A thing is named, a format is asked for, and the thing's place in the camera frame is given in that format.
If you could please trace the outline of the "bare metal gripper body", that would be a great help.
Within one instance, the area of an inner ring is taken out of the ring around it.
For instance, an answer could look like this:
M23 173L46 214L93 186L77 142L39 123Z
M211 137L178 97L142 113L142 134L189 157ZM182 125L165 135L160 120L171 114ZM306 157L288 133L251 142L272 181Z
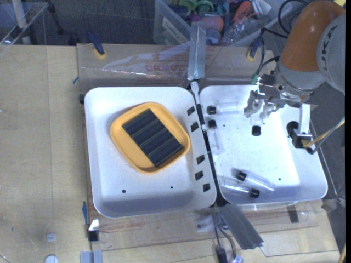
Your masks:
M290 85L279 74L263 74L258 80L258 97L277 105L301 105L313 95L312 90L299 89Z

